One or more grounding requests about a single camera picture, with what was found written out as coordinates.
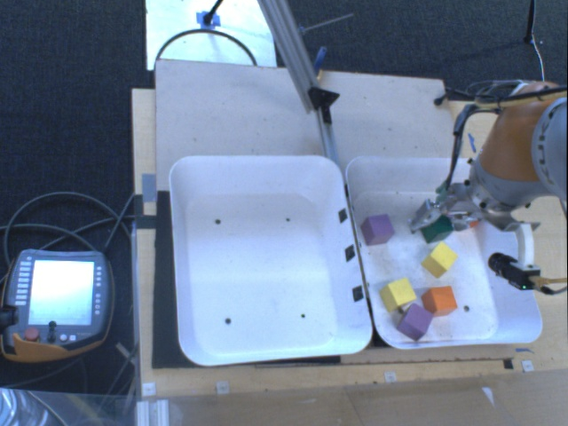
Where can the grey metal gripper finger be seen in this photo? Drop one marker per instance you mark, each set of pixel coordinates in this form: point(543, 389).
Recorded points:
point(462, 222)
point(425, 215)

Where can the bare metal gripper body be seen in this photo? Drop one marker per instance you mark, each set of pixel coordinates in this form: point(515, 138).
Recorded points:
point(471, 203)

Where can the green cube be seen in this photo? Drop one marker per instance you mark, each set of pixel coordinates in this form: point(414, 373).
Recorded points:
point(438, 233)

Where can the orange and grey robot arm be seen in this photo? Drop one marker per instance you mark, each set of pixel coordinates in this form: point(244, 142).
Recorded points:
point(510, 153)

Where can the yellow cube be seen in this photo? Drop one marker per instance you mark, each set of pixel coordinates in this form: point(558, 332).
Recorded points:
point(439, 260)
point(397, 294)

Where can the purple cube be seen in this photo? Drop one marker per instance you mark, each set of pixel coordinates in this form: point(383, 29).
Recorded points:
point(415, 322)
point(377, 230)

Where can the orange cube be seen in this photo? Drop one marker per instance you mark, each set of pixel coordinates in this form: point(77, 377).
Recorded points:
point(439, 301)

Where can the white plastic tray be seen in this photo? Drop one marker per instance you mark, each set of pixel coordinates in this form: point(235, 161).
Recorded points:
point(262, 273)
point(479, 322)

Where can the black cylinder on white bracket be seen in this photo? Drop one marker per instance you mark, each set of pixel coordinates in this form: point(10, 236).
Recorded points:
point(523, 273)

